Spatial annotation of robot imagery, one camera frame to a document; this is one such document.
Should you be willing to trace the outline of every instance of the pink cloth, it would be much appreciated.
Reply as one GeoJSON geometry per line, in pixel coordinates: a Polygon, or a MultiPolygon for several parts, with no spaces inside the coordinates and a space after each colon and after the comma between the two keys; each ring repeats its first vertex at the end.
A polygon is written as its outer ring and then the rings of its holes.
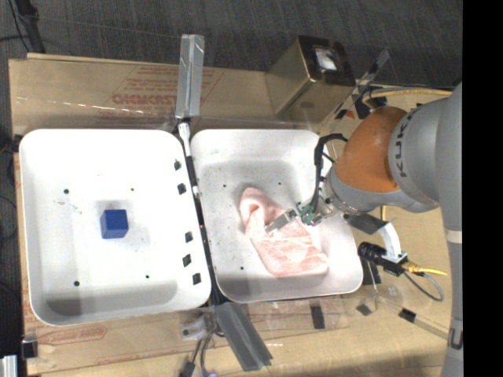
{"type": "Polygon", "coordinates": [[[275,276],[326,273],[327,256],[313,245],[313,239],[301,222],[291,222],[274,234],[266,232],[266,225],[285,211],[257,188],[246,188],[241,197],[240,213],[245,234],[267,270],[275,276]]]}

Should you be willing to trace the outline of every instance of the white tray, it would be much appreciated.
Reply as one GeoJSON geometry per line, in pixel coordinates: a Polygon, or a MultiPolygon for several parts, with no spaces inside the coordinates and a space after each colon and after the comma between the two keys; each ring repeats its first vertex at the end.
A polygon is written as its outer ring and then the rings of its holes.
{"type": "Polygon", "coordinates": [[[77,324],[206,302],[211,281],[173,135],[36,130],[21,141],[20,168],[30,299],[39,319],[77,324]],[[187,192],[180,195],[181,183],[187,192]],[[127,210],[124,238],[101,238],[105,209],[127,210]],[[188,232],[193,239],[186,243],[188,232]]]}
{"type": "Polygon", "coordinates": [[[333,216],[310,228],[329,258],[324,275],[277,278],[244,234],[240,196],[253,186],[284,208],[309,199],[314,189],[318,135],[305,130],[204,130],[191,143],[204,220],[218,287],[235,302],[338,295],[362,283],[351,228],[333,216]]]}

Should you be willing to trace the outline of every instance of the blue block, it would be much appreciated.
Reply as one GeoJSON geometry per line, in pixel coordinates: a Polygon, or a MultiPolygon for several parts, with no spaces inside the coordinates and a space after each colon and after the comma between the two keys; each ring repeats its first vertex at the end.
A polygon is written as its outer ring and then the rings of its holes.
{"type": "Polygon", "coordinates": [[[103,239],[120,239],[129,230],[126,210],[105,210],[100,223],[103,239]]]}

